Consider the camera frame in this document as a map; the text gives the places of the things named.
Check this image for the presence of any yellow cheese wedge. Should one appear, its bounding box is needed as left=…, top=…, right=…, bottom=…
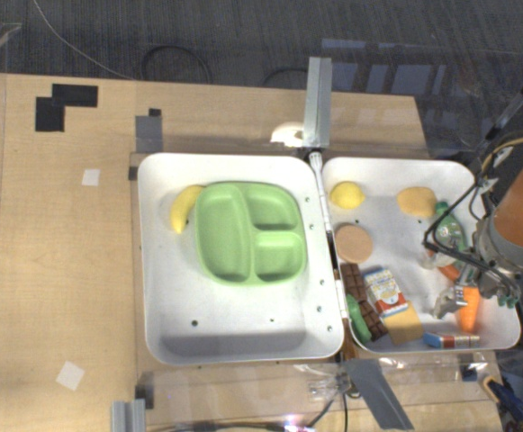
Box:
left=383, top=301, right=425, bottom=347

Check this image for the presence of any tan bread roll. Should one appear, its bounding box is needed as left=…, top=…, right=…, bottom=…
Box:
left=396, top=186, right=438, bottom=219

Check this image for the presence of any green toy vegetable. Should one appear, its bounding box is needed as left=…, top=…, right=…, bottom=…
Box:
left=345, top=294, right=373, bottom=346

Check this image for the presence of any brown round biscuit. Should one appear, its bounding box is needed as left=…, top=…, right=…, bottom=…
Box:
left=335, top=223, right=374, bottom=265

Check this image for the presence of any orange carrot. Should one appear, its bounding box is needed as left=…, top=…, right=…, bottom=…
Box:
left=457, top=285, right=482, bottom=334

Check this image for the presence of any orange and white toy food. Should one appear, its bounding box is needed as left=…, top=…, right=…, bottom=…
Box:
left=422, top=249, right=462, bottom=282

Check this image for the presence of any white red blue carton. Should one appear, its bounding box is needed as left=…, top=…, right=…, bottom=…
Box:
left=363, top=267, right=410, bottom=320

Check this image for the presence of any yellow lemon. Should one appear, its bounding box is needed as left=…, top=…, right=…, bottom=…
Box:
left=329, top=181, right=366, bottom=211

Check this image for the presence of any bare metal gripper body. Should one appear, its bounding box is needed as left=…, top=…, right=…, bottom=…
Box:
left=464, top=262, right=521, bottom=304

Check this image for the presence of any green bottle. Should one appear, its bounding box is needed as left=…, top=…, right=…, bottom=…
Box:
left=433, top=201, right=468, bottom=255

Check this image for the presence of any blue red silver packet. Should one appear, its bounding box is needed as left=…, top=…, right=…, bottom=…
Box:
left=422, top=331, right=482, bottom=350

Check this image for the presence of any white plastic tray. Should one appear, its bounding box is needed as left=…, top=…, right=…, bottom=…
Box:
left=136, top=152, right=346, bottom=367
left=321, top=156, right=523, bottom=356

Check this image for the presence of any green divided plate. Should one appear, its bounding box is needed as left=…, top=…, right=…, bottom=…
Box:
left=194, top=181, right=309, bottom=286

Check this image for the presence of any yellow banana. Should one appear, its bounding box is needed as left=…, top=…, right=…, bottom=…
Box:
left=169, top=184, right=206, bottom=235

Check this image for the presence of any brown chocolate bar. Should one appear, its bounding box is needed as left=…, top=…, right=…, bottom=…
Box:
left=339, top=263, right=390, bottom=343

